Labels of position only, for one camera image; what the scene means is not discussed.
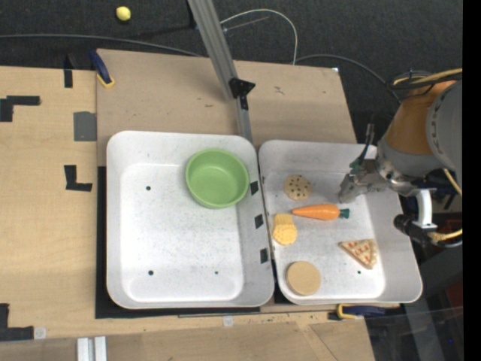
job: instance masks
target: white plastic tray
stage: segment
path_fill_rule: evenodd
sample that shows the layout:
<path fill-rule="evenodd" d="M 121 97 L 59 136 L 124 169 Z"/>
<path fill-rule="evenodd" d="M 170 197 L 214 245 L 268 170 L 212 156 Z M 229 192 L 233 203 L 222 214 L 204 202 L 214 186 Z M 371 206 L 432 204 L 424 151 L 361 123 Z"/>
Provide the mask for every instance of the white plastic tray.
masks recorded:
<path fill-rule="evenodd" d="M 272 240 L 280 289 L 295 304 L 402 303 L 417 300 L 422 292 L 410 239 L 392 223 L 401 213 L 398 195 L 386 190 L 359 196 L 353 203 L 339 203 L 340 183 L 363 147 L 296 141 L 268 141 L 261 146 L 259 164 L 270 229 L 275 214 L 290 213 L 296 207 L 334 203 L 350 209 L 349 219 L 321 221 L 293 216 L 297 241 L 283 246 Z M 370 148 L 368 158 L 375 153 L 376 148 Z M 309 199 L 293 201 L 286 196 L 283 182 L 290 174 L 302 174 L 311 182 Z M 378 245 L 378 263 L 372 270 L 338 247 L 341 241 L 365 238 L 375 238 Z M 288 266 L 302 260 L 313 263 L 321 274 L 321 287 L 312 296 L 297 295 L 286 283 Z"/>
<path fill-rule="evenodd" d="M 236 154 L 253 184 L 219 210 L 200 206 L 185 183 L 189 158 L 212 147 Z M 115 134 L 107 146 L 112 300 L 124 308 L 263 305 L 274 277 L 260 187 L 256 151 L 239 136 Z"/>

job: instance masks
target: cable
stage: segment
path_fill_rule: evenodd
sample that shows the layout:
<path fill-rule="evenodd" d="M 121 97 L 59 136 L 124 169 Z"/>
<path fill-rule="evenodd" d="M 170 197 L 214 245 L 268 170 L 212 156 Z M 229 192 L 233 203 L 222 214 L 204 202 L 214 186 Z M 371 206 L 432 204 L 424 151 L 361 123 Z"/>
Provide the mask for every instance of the cable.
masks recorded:
<path fill-rule="evenodd" d="M 134 44 L 140 45 L 143 47 L 153 47 L 158 48 L 160 50 L 168 50 L 171 52 L 182 53 L 188 56 L 197 56 L 197 57 L 205 57 L 199 55 L 198 53 L 193 53 L 186 50 L 180 50 L 178 48 L 167 47 L 165 45 L 159 45 L 154 43 L 147 43 L 145 41 L 137 41 L 137 40 L 129 40 L 129 39 L 122 39 L 122 38 L 111 38 L 108 36 L 96 36 L 96 35 L 76 35 L 76 34 L 43 34 L 43 33 L 29 33 L 29 34 L 21 34 L 21 35 L 0 35 L 1 39 L 15 39 L 15 38 L 73 38 L 73 39 L 83 39 L 83 40 L 102 40 L 102 41 L 113 41 L 117 43 L 127 43 L 127 44 Z"/>
<path fill-rule="evenodd" d="M 389 80 L 387 87 L 391 91 L 399 91 L 433 86 L 444 81 L 461 79 L 460 75 L 462 75 L 462 71 L 462 68 L 450 69 L 436 74 L 409 71 Z"/>
<path fill-rule="evenodd" d="M 463 196 L 463 191 L 461 190 L 461 187 L 458 185 L 458 183 L 455 181 L 455 179 L 452 177 L 451 173 L 447 168 L 443 168 L 443 172 L 448 178 L 448 181 L 452 184 L 452 186 L 455 188 L 456 192 L 462 197 Z"/>
<path fill-rule="evenodd" d="M 446 177 L 448 178 L 448 181 L 455 188 L 456 192 L 460 195 L 460 197 L 462 197 L 463 192 L 461 190 L 461 187 L 458 185 L 458 183 L 452 177 L 449 170 L 447 168 L 443 168 L 443 172 L 446 175 Z M 456 238 L 456 237 L 462 235 L 462 233 L 463 233 L 463 229 L 459 229 L 457 232 L 450 232 L 450 233 L 447 233 L 447 234 L 441 234 L 439 232 L 431 232 L 431 233 L 428 233 L 428 236 L 433 241 L 439 242 L 439 241 L 447 241 L 448 239 Z M 451 247 L 451 246 L 448 246 L 447 244 L 443 244 L 443 247 Z"/>
<path fill-rule="evenodd" d="M 459 241 L 456 241 L 454 243 L 451 243 L 451 244 L 447 244 L 445 242 L 442 242 L 442 241 L 439 241 L 439 242 L 436 242 L 434 243 L 435 246 L 438 246 L 438 247 L 442 247 L 443 249 L 452 249 L 454 247 L 459 247 L 463 244 L 463 240 L 460 239 Z"/>
<path fill-rule="evenodd" d="M 296 62 L 302 62 L 304 60 L 308 59 L 314 59 L 314 58 L 330 58 L 330 59 L 339 59 L 343 60 L 344 62 L 351 63 L 353 65 L 357 65 L 359 68 L 364 69 L 366 72 L 369 72 L 371 75 L 373 75 L 383 86 L 386 86 L 386 81 L 380 77 L 376 72 L 374 72 L 372 69 L 367 67 L 364 64 L 361 64 L 360 62 L 356 62 L 355 60 L 349 59 L 344 56 L 338 56 L 338 55 L 331 55 L 328 53 L 314 53 L 313 55 L 308 55 L 308 56 L 302 56 L 296 60 Z M 392 92 L 391 90 L 388 90 L 388 92 L 396 99 L 398 104 L 401 104 L 401 100 L 399 99 L 398 95 L 396 93 Z"/>
<path fill-rule="evenodd" d="M 284 15 L 280 12 L 274 11 L 272 9 L 267 9 L 267 8 L 252 9 L 250 11 L 241 12 L 240 14 L 236 14 L 234 16 L 228 17 L 227 19 L 222 20 L 220 22 L 220 25 L 223 25 L 223 24 L 225 24 L 225 23 L 227 23 L 231 20 L 237 19 L 238 17 L 242 17 L 242 16 L 245 16 L 247 14 L 253 14 L 253 13 L 256 13 L 256 12 L 269 12 L 271 14 L 279 15 L 291 25 L 292 31 L 294 32 L 294 38 L 295 38 L 294 56 L 292 57 L 292 64 L 294 65 L 297 61 L 297 54 L 298 54 L 298 32 L 295 29 L 294 23 L 286 15 Z"/>

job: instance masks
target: black cable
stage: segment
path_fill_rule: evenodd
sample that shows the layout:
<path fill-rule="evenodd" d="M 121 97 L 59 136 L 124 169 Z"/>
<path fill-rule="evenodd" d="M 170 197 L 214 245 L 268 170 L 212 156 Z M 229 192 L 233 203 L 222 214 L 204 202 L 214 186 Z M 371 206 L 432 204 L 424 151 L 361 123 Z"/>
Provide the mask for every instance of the black cable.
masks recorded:
<path fill-rule="evenodd" d="M 355 60 L 349 59 L 349 58 L 344 57 L 344 56 L 331 55 L 331 54 L 328 54 L 328 53 L 314 53 L 313 55 L 302 56 L 300 58 L 297 58 L 295 60 L 295 62 L 297 64 L 298 62 L 302 62 L 302 61 L 308 60 L 308 59 L 315 59 L 315 58 L 339 59 L 339 60 L 343 60 L 344 62 L 348 62 L 348 63 L 351 63 L 353 65 L 357 65 L 359 68 L 362 68 L 366 72 L 369 72 L 371 75 L 373 75 L 384 87 L 386 87 L 386 81 L 382 77 L 380 77 L 376 72 L 374 72 L 372 69 L 370 69 L 369 67 L 367 67 L 366 65 L 364 65 L 360 62 L 356 62 Z M 389 89 L 388 89 L 388 92 L 394 97 L 394 99 L 396 100 L 398 105 L 400 105 L 401 100 L 399 99 L 398 95 L 396 95 L 396 93 L 392 92 Z"/>
<path fill-rule="evenodd" d="M 441 83 L 441 82 L 448 81 L 448 80 L 459 80 L 462 77 L 462 72 L 455 72 L 455 73 L 448 74 L 448 75 L 443 76 L 443 77 L 439 77 L 437 79 L 424 80 L 421 83 L 416 83 L 417 78 L 427 77 L 427 76 L 430 76 L 430 75 L 431 74 L 429 74 L 427 72 L 424 72 L 424 71 L 409 71 L 409 72 L 406 72 L 404 74 L 398 75 L 398 76 L 390 79 L 387 82 L 386 85 L 387 85 L 388 89 L 392 90 L 392 91 L 411 90 L 411 89 L 421 88 L 421 87 L 426 87 L 426 86 L 434 86 L 437 83 Z M 402 78 L 405 78 L 405 77 L 407 77 L 407 79 L 402 80 L 399 83 L 395 83 L 395 81 L 397 81 L 399 79 L 402 79 Z"/>
<path fill-rule="evenodd" d="M 147 43 L 145 41 L 137 41 L 137 40 L 129 40 L 129 39 L 122 39 L 122 38 L 111 38 L 108 36 L 96 36 L 96 35 L 76 35 L 76 34 L 21 34 L 21 35 L 0 35 L 0 40 L 2 39 L 15 39 L 15 38 L 70 38 L 70 39 L 81 39 L 81 40 L 101 40 L 101 41 L 113 41 L 117 43 L 127 43 L 133 45 L 140 45 L 143 47 L 153 47 L 160 50 L 168 50 L 171 52 L 182 53 L 188 56 L 197 56 L 197 57 L 205 57 L 199 55 L 198 53 L 193 53 L 186 50 L 180 50 L 174 47 L 167 47 L 165 45 L 159 45 L 154 43 Z"/>

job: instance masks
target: toy pizza slice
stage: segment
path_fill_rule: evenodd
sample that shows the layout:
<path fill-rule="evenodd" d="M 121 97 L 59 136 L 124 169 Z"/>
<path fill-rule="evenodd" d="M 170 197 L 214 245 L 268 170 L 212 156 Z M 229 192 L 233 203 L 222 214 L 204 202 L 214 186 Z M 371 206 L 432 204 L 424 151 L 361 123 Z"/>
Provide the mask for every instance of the toy pizza slice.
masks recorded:
<path fill-rule="evenodd" d="M 365 268 L 372 269 L 377 263 L 377 244 L 373 239 L 344 241 L 339 246 Z"/>

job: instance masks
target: black clip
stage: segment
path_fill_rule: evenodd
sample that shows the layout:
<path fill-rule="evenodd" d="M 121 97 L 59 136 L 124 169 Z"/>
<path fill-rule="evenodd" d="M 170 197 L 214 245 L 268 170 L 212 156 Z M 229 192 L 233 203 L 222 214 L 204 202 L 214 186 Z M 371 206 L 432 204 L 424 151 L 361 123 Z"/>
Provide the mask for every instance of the black clip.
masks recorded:
<path fill-rule="evenodd" d="M 240 99 L 240 108 L 242 108 L 245 111 L 248 111 L 249 106 L 247 105 L 247 94 L 250 93 L 250 91 L 252 91 L 252 89 L 256 86 L 256 84 L 233 77 L 228 82 L 228 85 L 231 87 L 232 95 L 235 98 L 238 97 Z"/>

